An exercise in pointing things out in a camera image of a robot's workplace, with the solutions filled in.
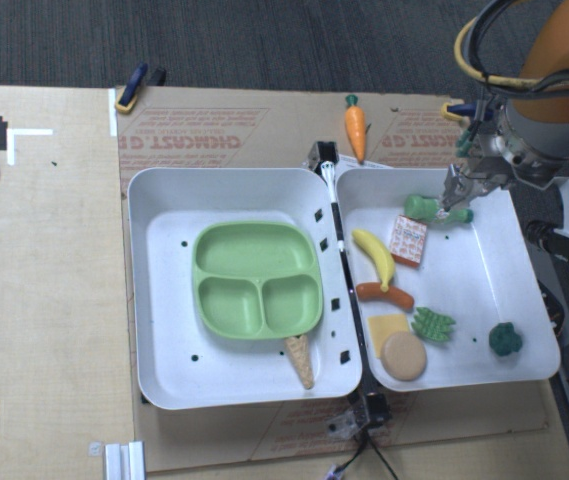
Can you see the yellow cheese slice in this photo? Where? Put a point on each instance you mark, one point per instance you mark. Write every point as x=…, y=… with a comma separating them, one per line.
x=381, y=325

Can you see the green bottle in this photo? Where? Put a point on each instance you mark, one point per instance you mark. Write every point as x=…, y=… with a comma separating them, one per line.
x=421, y=208

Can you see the orange and white carton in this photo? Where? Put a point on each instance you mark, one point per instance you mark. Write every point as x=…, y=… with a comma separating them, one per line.
x=408, y=242

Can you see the tan ice cream cone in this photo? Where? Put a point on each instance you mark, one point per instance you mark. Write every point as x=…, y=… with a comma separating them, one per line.
x=300, y=360

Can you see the green broccoli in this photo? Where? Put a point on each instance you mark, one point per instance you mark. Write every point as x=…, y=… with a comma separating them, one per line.
x=505, y=339

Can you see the white plastic tray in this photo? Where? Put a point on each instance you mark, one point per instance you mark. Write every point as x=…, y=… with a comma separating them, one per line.
x=484, y=288
x=174, y=378

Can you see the yellow banana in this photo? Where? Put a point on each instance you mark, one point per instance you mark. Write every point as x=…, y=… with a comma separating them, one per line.
x=376, y=253

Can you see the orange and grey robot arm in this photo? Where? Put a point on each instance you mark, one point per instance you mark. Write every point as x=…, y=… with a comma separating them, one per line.
x=559, y=43

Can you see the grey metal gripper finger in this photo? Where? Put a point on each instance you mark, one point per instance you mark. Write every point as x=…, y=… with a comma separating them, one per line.
x=468, y=196
x=450, y=188

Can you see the green divided plate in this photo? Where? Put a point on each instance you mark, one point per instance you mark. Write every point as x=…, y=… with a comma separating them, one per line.
x=256, y=248

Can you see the tan round biscuit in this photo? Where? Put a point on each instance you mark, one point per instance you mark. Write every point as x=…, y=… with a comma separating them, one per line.
x=404, y=356

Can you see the orange sausage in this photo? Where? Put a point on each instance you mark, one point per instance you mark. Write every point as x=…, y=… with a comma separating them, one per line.
x=396, y=296

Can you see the green pea pods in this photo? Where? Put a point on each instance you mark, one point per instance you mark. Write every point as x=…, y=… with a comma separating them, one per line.
x=431, y=324

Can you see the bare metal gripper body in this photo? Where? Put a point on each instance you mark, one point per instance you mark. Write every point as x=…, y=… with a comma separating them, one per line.
x=489, y=168

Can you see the orange carrot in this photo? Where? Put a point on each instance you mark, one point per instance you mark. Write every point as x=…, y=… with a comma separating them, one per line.
x=356, y=128

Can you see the brown cardboard board red print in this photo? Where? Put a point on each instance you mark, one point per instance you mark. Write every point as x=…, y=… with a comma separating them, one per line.
x=189, y=133

